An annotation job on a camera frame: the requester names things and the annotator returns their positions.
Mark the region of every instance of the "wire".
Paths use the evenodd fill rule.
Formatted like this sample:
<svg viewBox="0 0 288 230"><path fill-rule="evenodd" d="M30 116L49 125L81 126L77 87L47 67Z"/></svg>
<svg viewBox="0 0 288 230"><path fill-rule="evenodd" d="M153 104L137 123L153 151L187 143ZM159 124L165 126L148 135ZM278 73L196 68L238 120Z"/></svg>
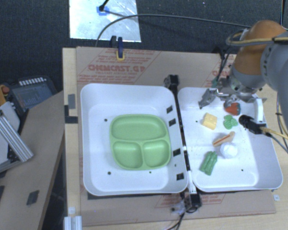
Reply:
<svg viewBox="0 0 288 230"><path fill-rule="evenodd" d="M288 31L288 28L284 27L283 26L283 19L284 19L284 12L285 12L285 4L286 4L286 0L282 0L282 3L281 3L281 10L280 10L280 25L286 29Z"/></svg>
<svg viewBox="0 0 288 230"><path fill-rule="evenodd" d="M279 123L280 123L280 125L281 125L281 127L282 127L282 129L283 129L283 132L285 133L285 135L288 136L288 132L286 131L286 128L285 128L285 126L284 126L284 124L283 124L283 122L282 122L281 119L279 119Z"/></svg>
<svg viewBox="0 0 288 230"><path fill-rule="evenodd" d="M180 225L181 225L181 222L182 222L182 219L183 219L183 217L184 217L184 214L185 214L185 213L182 213L182 214L181 214L180 219L178 220L178 222L177 222L174 226L172 226L172 227L170 227L170 228L168 228L168 229L166 229L166 230L172 230L172 229L174 229L174 228L175 228L175 230L178 230L179 227L180 227Z"/></svg>
<svg viewBox="0 0 288 230"><path fill-rule="evenodd" d="M230 53L231 53L232 51L234 51L234 50L233 50L233 49L231 49L231 50L228 49L227 52L226 52L227 55L226 55L225 60L222 60L222 61L221 61L221 67L220 67L220 70L219 70L219 74L217 75L217 80L219 80L219 78L220 78L220 76L221 76L221 73L222 73L224 67L226 66L228 57L229 57L229 55L230 55Z"/></svg>
<svg viewBox="0 0 288 230"><path fill-rule="evenodd" d="M271 135L270 133L266 133L265 135L275 140L286 151L286 153L288 153L288 150L283 146L283 144L280 143L280 141L276 139L273 135Z"/></svg>
<svg viewBox="0 0 288 230"><path fill-rule="evenodd" d="M256 38L256 39L241 40L241 41L233 40L234 38L241 36L242 33L243 33L242 31L238 31L230 35L226 39L226 44L228 46L233 46L233 47L245 47L245 46L261 45L261 44L288 42L288 37Z"/></svg>
<svg viewBox="0 0 288 230"><path fill-rule="evenodd" d="M274 130L271 130L271 129L269 129L269 128L266 128L266 127L260 127L260 129L261 129L264 133L272 133L272 134L275 134L275 135L281 136L282 138L288 140L288 136L283 135L283 134L281 134L281 133L278 133L278 132L276 132L276 131L274 131Z"/></svg>
<svg viewBox="0 0 288 230"><path fill-rule="evenodd" d="M187 20L195 20L195 21L203 21L203 22L211 22L211 23L218 23L218 24L225 24L225 25L233 25L233 26L241 26L244 28L250 28L249 25L242 25L242 24L237 24L237 23L230 23L230 22L223 22L223 21L216 21L216 20L208 20L208 19L201 19L201 18L195 18L195 17L188 17L188 16L178 16L178 15L167 15L167 14L134 14L134 15L128 15L128 16L124 16L121 18L118 18L117 20L114 20L112 22L110 22L108 25L106 25L101 32L99 33L97 39L96 39L96 43L95 43L95 47L97 47L98 41L100 40L101 35L104 33L104 31L112 26L113 24L122 21L122 20L126 20L129 18L133 18L133 17L166 17L166 18L176 18L176 19L187 19Z"/></svg>
<svg viewBox="0 0 288 230"><path fill-rule="evenodd" d="M192 214L194 213L195 211L197 211L197 207L191 207L190 209L188 209L186 212L189 213L189 214Z"/></svg>
<svg viewBox="0 0 288 230"><path fill-rule="evenodd" d="M278 94L277 94L277 97L276 97L276 113L279 114L280 113L280 109L279 109L279 101L278 101ZM277 122L278 122L278 127L279 127L279 130L280 130L280 133L282 134L283 133L283 130L282 130L282 122L280 120L280 116L277 115ZM285 143L285 151L288 153L288 144L286 142L286 140L283 138L283 141Z"/></svg>

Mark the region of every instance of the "white tray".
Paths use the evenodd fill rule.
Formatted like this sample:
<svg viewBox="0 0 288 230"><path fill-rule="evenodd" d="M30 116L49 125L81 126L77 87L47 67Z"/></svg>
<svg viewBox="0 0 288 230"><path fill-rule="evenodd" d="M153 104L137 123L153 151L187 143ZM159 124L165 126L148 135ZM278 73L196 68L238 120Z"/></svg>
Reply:
<svg viewBox="0 0 288 230"><path fill-rule="evenodd" d="M188 184L175 99L164 87L88 84L81 90L84 185L98 196L178 193ZM171 150L169 163L155 170L131 171L113 159L109 128L111 121L125 114L151 114L168 127ZM176 124L169 126L169 121Z"/></svg>
<svg viewBox="0 0 288 230"><path fill-rule="evenodd" d="M223 126L224 116L228 115L219 98L202 109L198 101L202 99L204 88L183 88L178 99L184 126L184 134L192 169L192 179L195 185L205 192L224 192L242 190L275 189L283 182L282 172L276 157L271 138L264 135L254 135L245 130L242 125L227 130ZM254 117L252 103L239 102L241 115ZM217 116L217 126L211 130L201 124L205 113ZM239 148L237 157L225 159L214 148L212 142L216 138L235 131L233 143ZM217 163L210 176L199 170L205 155L209 151L218 154Z"/></svg>

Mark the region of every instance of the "green vegetable toy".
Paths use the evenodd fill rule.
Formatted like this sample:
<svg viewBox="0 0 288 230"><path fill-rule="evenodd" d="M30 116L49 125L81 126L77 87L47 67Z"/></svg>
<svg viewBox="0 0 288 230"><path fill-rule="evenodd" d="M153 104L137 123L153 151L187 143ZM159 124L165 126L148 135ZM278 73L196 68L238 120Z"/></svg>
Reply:
<svg viewBox="0 0 288 230"><path fill-rule="evenodd" d="M217 154L216 152L208 152L204 162L200 167L200 171L204 172L207 175L211 175L214 165L217 161Z"/></svg>
<svg viewBox="0 0 288 230"><path fill-rule="evenodd" d="M224 117L224 122L223 122L223 125L226 129L231 129L233 126L237 126L238 125L238 122L236 119L233 118L232 115L226 115Z"/></svg>

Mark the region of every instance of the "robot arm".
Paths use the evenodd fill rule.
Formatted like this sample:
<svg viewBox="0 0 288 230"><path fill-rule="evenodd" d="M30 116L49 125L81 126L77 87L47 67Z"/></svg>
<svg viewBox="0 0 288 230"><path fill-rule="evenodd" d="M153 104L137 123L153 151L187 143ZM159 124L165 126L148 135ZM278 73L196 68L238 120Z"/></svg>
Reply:
<svg viewBox="0 0 288 230"><path fill-rule="evenodd" d="M212 95L225 100L225 107L236 99L254 102L253 94L267 83L277 91L288 129L288 32L273 21L259 21L239 34L242 41L227 39L229 46L241 47L229 76L219 79L216 90L203 96L200 108L213 101Z"/></svg>

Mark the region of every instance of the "display screen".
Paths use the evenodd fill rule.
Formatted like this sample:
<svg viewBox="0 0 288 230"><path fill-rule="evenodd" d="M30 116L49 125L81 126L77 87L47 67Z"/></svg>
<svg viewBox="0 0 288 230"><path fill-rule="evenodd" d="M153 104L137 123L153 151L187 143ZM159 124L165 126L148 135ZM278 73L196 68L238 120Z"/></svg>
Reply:
<svg viewBox="0 0 288 230"><path fill-rule="evenodd" d="M46 83L28 85L12 91L24 112L52 96Z"/></svg>

